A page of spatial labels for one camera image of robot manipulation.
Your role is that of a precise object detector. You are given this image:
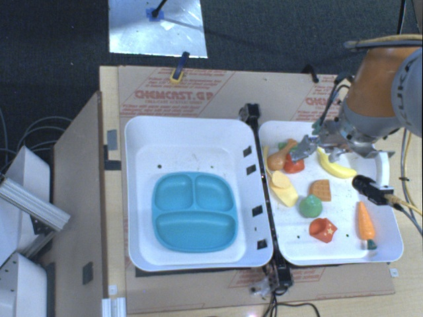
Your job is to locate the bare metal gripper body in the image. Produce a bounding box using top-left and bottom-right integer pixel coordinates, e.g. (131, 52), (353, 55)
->
(316, 119), (378, 159)

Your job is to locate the yellow banana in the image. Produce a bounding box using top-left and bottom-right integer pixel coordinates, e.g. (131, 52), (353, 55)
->
(316, 147), (358, 179)

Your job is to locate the red tomato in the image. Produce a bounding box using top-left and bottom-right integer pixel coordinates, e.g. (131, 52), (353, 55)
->
(283, 153), (306, 174)

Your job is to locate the orange chicken drumstick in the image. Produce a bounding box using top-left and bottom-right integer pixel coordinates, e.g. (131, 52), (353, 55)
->
(266, 139), (299, 172)

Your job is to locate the orange waffle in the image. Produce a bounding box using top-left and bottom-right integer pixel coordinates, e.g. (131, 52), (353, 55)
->
(309, 179), (332, 203)

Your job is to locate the yellow cheese wedge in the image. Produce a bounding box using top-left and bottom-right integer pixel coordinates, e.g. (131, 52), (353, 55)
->
(270, 176), (299, 208)

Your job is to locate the green pear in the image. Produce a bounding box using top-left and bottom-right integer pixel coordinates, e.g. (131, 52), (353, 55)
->
(299, 194), (323, 219)

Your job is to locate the thin black and white rod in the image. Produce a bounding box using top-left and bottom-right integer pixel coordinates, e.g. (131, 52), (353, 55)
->
(248, 117), (289, 277)

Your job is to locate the orange carrot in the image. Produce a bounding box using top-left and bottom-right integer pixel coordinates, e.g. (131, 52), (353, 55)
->
(357, 201), (378, 251)

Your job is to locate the red fries carton with star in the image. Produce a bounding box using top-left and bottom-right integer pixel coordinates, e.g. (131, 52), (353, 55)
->
(309, 217), (338, 244)

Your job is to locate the white plastic tray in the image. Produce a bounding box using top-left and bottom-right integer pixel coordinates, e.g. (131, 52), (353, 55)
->
(124, 115), (275, 272)
(258, 120), (405, 267)

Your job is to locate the brown cardboard board red print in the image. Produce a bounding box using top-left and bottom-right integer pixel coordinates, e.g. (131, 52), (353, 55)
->
(117, 65), (396, 315)

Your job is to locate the blue divided plate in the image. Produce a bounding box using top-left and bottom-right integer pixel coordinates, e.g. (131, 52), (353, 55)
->
(151, 171), (240, 254)

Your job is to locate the black cylinder on white bracket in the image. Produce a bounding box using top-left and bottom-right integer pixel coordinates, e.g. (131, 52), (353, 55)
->
(351, 151), (396, 206)

